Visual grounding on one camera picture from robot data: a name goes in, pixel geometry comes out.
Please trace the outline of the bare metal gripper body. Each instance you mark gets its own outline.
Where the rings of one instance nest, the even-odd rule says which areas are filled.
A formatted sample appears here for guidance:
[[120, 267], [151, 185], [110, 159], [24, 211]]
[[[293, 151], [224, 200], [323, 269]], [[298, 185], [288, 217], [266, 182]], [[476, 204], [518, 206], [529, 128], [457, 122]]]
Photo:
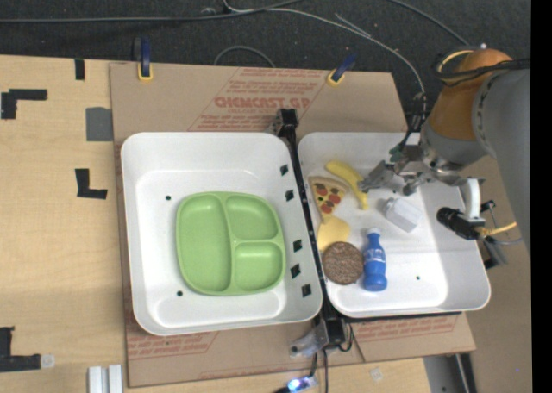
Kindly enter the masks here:
[[474, 149], [457, 145], [440, 149], [430, 145], [396, 146], [391, 150], [391, 162], [394, 172], [405, 181], [425, 177], [427, 182], [459, 186], [466, 181], [461, 170], [474, 162]]

